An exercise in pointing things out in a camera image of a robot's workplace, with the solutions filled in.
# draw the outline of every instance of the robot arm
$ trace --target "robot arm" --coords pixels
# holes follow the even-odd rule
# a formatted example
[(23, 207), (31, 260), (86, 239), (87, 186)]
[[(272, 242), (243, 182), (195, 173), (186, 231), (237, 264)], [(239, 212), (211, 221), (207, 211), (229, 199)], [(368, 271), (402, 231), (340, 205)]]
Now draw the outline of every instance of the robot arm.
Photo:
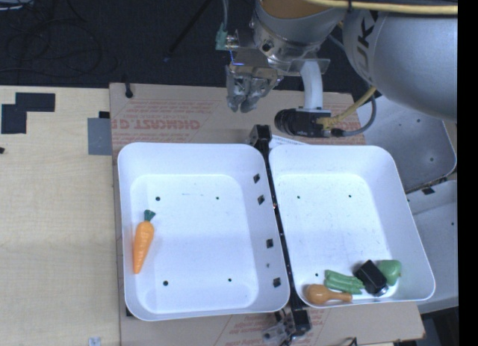
[(324, 136), (330, 111), (323, 110), (321, 76), (329, 60), (319, 51), (342, 23), (347, 58), (370, 86), (397, 104), (456, 121), (457, 13), (457, 0), (256, 0), (250, 29), (227, 37), (229, 107), (251, 111), (284, 76), (301, 76), (304, 106), (280, 111), (276, 126)]

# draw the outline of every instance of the toy carrot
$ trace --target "toy carrot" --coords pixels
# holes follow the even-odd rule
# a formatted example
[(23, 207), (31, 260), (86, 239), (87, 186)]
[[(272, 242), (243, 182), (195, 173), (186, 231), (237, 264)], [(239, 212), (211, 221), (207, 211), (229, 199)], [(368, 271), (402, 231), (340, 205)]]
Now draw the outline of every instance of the toy carrot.
[(138, 274), (143, 267), (144, 260), (148, 254), (149, 245), (151, 245), (155, 228), (151, 224), (151, 219), (156, 215), (153, 211), (144, 211), (144, 221), (141, 221), (136, 227), (136, 235), (133, 243), (133, 270)]

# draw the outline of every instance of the dark background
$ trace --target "dark background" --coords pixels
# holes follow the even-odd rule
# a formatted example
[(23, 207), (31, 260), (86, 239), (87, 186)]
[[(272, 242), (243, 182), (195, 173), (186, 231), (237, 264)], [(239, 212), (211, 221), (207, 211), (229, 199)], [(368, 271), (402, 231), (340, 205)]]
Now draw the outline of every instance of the dark background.
[[(253, 5), (254, 0), (229, 0), (230, 34), (248, 26)], [(34, 0), (17, 10), (6, 6), (0, 3), (0, 84), (226, 86), (229, 53), (215, 49), (221, 0)], [(341, 41), (340, 28), (333, 37)], [(168, 50), (172, 55), (165, 61)], [(357, 99), (366, 91), (340, 46), (326, 40), (320, 54), (331, 60), (325, 92)], [(300, 78), (286, 77), (277, 88), (303, 85)]]

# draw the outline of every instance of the yellow cable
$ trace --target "yellow cable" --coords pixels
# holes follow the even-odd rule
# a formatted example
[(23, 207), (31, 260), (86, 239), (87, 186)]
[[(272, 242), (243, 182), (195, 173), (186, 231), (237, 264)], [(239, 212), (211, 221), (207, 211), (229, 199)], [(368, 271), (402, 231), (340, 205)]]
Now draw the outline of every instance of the yellow cable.
[(329, 130), (334, 128), (334, 126), (341, 122), (343, 119), (345, 119), (347, 116), (349, 116), (352, 112), (355, 112), (358, 107), (363, 105), (369, 98), (373, 95), (373, 93), (376, 91), (376, 87), (372, 86), (370, 87), (366, 93), (362, 95), (362, 97), (357, 100), (354, 104), (352, 104), (347, 110), (342, 112), (339, 115), (336, 115), (334, 117), (319, 117), (317, 118), (317, 124), (322, 124), (323, 129)]
[[(346, 0), (304, 0), (308, 3), (318, 4), (327, 7), (349, 8), (350, 4)], [(458, 5), (415, 5), (415, 4), (391, 4), (391, 3), (373, 3), (363, 1), (351, 2), (352, 8), (361, 10), (386, 11), (391, 13), (408, 14), (427, 14), (427, 15), (457, 15)]]

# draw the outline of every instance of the carrot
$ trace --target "carrot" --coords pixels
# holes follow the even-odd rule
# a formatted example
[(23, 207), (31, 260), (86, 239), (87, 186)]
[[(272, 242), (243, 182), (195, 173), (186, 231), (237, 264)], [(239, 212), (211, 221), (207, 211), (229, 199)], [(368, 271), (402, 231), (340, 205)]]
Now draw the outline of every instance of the carrot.
[(151, 224), (151, 219), (156, 215), (153, 211), (144, 211), (144, 221), (141, 221), (136, 227), (136, 235), (133, 243), (133, 270), (138, 274), (143, 267), (144, 260), (148, 254), (149, 245), (151, 245), (155, 228)]

